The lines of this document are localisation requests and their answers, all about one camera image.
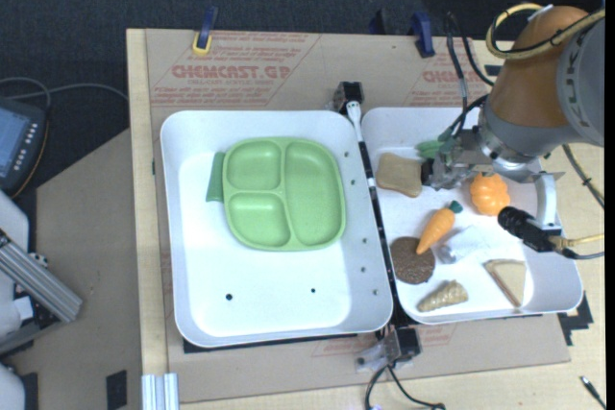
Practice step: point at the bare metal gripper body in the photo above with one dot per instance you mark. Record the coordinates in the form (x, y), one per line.
(509, 161)

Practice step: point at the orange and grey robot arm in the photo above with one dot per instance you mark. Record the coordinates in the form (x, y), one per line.
(528, 81)

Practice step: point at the brown round biscuit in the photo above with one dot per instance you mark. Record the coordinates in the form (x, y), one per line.
(408, 266)

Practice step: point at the orange carrot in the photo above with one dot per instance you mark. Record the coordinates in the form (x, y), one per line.
(436, 228)

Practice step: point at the beige croissant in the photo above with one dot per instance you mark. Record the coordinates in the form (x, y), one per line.
(444, 296)

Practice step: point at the white plastic tray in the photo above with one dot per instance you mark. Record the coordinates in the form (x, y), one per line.
(485, 283)
(269, 297)

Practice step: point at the thin black and white rod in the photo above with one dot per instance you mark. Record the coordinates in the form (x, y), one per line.
(369, 168)

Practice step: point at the tan bread slice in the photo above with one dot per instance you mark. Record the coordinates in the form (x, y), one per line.
(396, 173)

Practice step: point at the black pen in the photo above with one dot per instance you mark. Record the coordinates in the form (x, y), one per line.
(592, 391)

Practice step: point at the beige triangular sandwich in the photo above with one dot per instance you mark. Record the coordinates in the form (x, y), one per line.
(513, 276)

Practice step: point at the brown cardboard board red print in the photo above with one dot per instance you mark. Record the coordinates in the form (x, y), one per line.
(298, 62)

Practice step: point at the black cylinder on white bracket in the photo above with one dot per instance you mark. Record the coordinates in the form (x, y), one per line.
(521, 225)

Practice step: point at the orange pumpkin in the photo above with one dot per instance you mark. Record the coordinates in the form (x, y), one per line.
(490, 198)

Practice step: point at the green divided plate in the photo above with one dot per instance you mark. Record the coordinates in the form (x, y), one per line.
(307, 192)

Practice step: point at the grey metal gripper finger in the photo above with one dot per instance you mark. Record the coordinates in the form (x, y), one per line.
(428, 171)
(449, 184)

